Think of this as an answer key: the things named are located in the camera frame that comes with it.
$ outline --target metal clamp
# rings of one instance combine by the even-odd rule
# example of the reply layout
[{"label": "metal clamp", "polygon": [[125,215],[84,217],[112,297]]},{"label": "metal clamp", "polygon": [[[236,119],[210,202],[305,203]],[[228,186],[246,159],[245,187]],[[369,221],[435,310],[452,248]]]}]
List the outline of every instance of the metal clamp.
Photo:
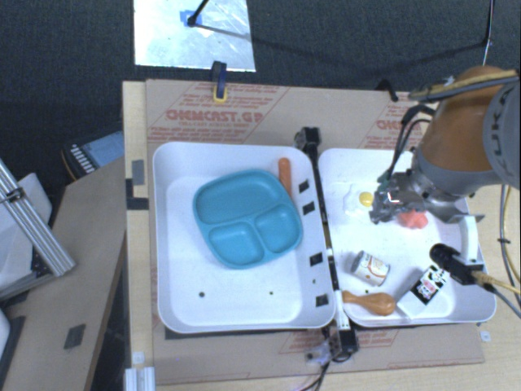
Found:
[{"label": "metal clamp", "polygon": [[228,99],[226,88],[226,63],[215,61],[212,65],[213,101],[224,103]]},{"label": "metal clamp", "polygon": [[20,200],[25,196],[25,191],[22,187],[17,187],[13,191],[8,192],[4,195],[4,198],[0,200],[1,203],[5,203],[7,201],[10,201],[11,203],[13,201]]},{"label": "metal clamp", "polygon": [[155,391],[155,369],[128,368],[125,370],[125,391]]}]

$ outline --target small can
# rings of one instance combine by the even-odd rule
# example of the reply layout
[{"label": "small can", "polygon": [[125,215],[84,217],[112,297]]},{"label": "small can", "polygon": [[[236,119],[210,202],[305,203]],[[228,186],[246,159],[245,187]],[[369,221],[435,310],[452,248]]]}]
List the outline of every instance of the small can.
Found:
[{"label": "small can", "polygon": [[367,252],[360,251],[351,266],[351,272],[359,279],[376,286],[383,284],[391,267]]}]

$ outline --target yellow egg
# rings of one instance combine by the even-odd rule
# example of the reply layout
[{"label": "yellow egg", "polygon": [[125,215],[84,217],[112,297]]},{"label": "yellow egg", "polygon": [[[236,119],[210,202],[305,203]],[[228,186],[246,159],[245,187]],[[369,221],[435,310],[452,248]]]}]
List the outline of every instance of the yellow egg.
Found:
[{"label": "yellow egg", "polygon": [[373,193],[368,191],[363,191],[358,196],[358,201],[360,201],[360,204],[366,207],[370,207],[373,204],[373,199]]}]

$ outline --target blue plate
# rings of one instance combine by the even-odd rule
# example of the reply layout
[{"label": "blue plate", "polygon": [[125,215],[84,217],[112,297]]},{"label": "blue plate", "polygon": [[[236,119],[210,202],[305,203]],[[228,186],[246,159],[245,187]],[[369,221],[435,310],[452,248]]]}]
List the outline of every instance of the blue plate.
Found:
[{"label": "blue plate", "polygon": [[194,215],[216,258],[232,268],[250,268],[281,257],[302,240],[302,224],[282,184],[252,169],[203,185]]}]

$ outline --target white tray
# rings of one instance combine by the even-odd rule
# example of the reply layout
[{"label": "white tray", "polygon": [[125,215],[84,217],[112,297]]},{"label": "white tray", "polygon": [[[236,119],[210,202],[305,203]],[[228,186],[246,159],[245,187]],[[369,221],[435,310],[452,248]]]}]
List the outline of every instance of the white tray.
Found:
[{"label": "white tray", "polygon": [[[421,230],[407,229],[397,222],[375,225],[370,221],[369,209],[357,201],[357,193],[374,192],[377,177],[388,168],[391,159],[391,151],[330,149],[321,155],[319,169],[340,287],[356,295],[387,292],[398,300],[432,263],[431,247],[444,243],[461,250],[462,236],[458,225],[444,224],[429,213],[429,223]],[[396,171],[405,171],[410,161],[410,153],[405,152]],[[391,266],[380,287],[351,274],[351,264],[361,250]],[[462,286],[453,279],[438,296],[415,319],[399,310],[383,317],[355,304],[345,304],[344,309],[349,318],[366,327],[482,322],[496,310],[493,294],[475,285]]]},{"label": "white tray", "polygon": [[[245,169],[278,176],[278,160],[291,162],[291,197],[304,235],[293,251],[264,265],[238,270],[221,264],[204,242],[192,209],[206,182]],[[335,313],[322,220],[307,156],[292,147],[166,143],[153,159],[158,306],[175,332],[316,328]],[[306,181],[309,189],[300,193]],[[303,214],[314,202],[315,210]],[[322,262],[310,265],[310,257]]]}]

